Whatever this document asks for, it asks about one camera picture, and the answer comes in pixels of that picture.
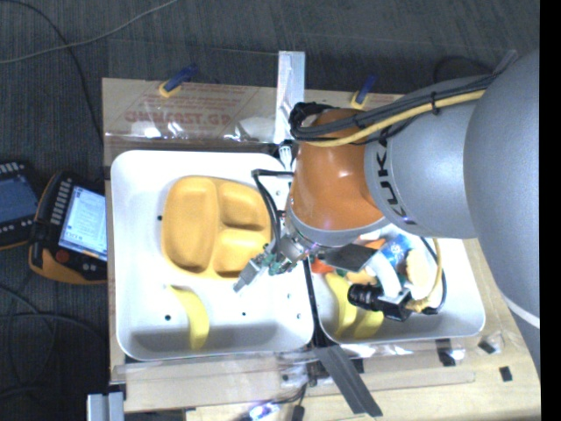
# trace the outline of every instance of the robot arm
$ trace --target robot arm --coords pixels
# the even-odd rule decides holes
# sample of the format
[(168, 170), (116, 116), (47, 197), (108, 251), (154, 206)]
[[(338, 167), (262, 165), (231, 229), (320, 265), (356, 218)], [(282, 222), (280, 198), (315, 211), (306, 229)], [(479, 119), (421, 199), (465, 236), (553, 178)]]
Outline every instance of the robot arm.
[(539, 52), (373, 111), (299, 103), (291, 120), (300, 148), (269, 274), (390, 223), (477, 237), (539, 374)]

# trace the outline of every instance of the banana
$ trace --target banana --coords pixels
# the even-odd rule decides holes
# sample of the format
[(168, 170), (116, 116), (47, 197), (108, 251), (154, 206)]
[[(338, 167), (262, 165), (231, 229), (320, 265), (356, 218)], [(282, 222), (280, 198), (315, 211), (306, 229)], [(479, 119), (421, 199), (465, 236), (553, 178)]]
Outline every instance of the banana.
[(337, 299), (339, 324), (335, 332), (335, 337), (341, 337), (343, 331), (352, 325), (357, 318), (357, 308), (347, 301), (349, 283), (344, 277), (339, 276), (337, 273), (327, 273), (325, 275), (325, 280)]
[(362, 268), (358, 273), (353, 273), (352, 271), (350, 271), (344, 277), (347, 281), (353, 284), (375, 285), (376, 283), (378, 283), (378, 279), (376, 278), (376, 276), (369, 275), (366, 272), (365, 268)]
[(379, 330), (380, 326), (382, 326), (382, 322), (384, 321), (384, 312), (381, 310), (360, 311), (364, 312), (364, 314), (357, 323), (357, 326), (354, 328), (352, 335), (355, 339), (359, 340), (371, 339)]
[(190, 289), (181, 289), (173, 286), (168, 287), (179, 300), (187, 313), (189, 320), (189, 342), (191, 349), (201, 349), (209, 336), (210, 322), (209, 314), (201, 301), (201, 298)]

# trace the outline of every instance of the metal bracket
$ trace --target metal bracket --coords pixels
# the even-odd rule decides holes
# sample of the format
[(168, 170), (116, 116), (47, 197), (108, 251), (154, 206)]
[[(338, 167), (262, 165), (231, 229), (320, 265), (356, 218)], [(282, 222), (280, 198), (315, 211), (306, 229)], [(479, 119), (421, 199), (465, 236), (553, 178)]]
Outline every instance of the metal bracket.
[(437, 344), (438, 359), (445, 367), (455, 367), (456, 360), (453, 355), (453, 348), (450, 339), (438, 339)]
[(330, 374), (353, 413), (367, 413), (371, 417), (382, 417), (381, 408), (374, 401), (370, 390), (366, 387), (349, 356), (340, 345), (331, 341), (323, 332), (317, 313), (316, 295), (307, 259), (303, 261), (303, 265), (312, 315), (316, 325), (312, 339), (314, 354)]
[(280, 144), (285, 139), (292, 139), (288, 118), (295, 104), (304, 101), (305, 64), (306, 54), (304, 52), (279, 52), (273, 139), (275, 144)]
[(327, 265), (352, 273), (358, 273), (374, 256), (377, 250), (351, 243), (341, 248), (330, 248), (320, 255)]
[(88, 421), (124, 421), (124, 395), (115, 391), (108, 395), (88, 395)]

